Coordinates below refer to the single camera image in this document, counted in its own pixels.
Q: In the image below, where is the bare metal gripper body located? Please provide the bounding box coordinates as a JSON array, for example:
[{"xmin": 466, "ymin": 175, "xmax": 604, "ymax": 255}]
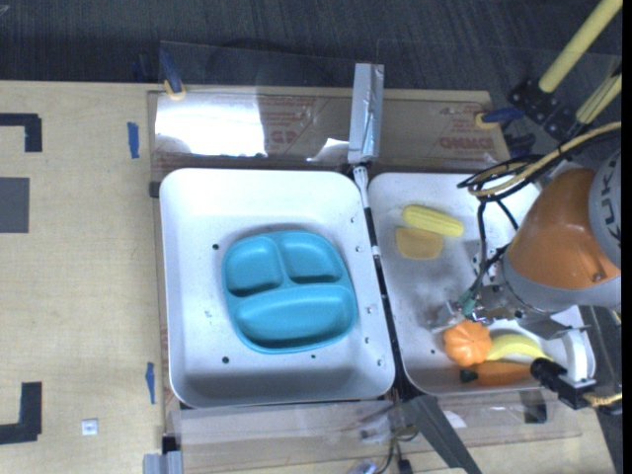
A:
[{"xmin": 466, "ymin": 282, "xmax": 590, "ymax": 341}]

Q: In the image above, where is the orange pumpkin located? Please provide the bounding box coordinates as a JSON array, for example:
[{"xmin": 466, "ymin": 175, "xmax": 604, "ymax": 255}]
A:
[{"xmin": 441, "ymin": 319, "xmax": 494, "ymax": 368}]

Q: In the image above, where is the white plastic tray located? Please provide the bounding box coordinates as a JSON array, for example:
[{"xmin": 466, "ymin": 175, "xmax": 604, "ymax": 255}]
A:
[
  {"xmin": 158, "ymin": 166, "xmax": 397, "ymax": 410},
  {"xmin": 366, "ymin": 171, "xmax": 596, "ymax": 397}
]

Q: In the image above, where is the yellow banana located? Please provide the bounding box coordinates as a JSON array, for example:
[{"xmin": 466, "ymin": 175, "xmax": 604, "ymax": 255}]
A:
[{"xmin": 485, "ymin": 332, "xmax": 555, "ymax": 363}]

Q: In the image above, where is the orange carrot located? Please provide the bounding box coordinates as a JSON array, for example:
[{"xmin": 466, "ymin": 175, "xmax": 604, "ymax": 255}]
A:
[{"xmin": 459, "ymin": 359, "xmax": 535, "ymax": 387}]

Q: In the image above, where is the yellow corn cob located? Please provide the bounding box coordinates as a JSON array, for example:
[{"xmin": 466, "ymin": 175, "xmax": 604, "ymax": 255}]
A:
[{"xmin": 400, "ymin": 203, "xmax": 466, "ymax": 239}]

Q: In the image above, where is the blue divided plate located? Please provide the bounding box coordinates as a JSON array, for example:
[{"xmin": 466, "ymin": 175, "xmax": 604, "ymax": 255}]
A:
[{"xmin": 220, "ymin": 230, "xmax": 360, "ymax": 356}]

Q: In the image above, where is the brown cardboard board red print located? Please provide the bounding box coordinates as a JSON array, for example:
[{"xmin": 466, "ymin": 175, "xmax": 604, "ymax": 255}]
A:
[{"xmin": 146, "ymin": 85, "xmax": 585, "ymax": 447}]

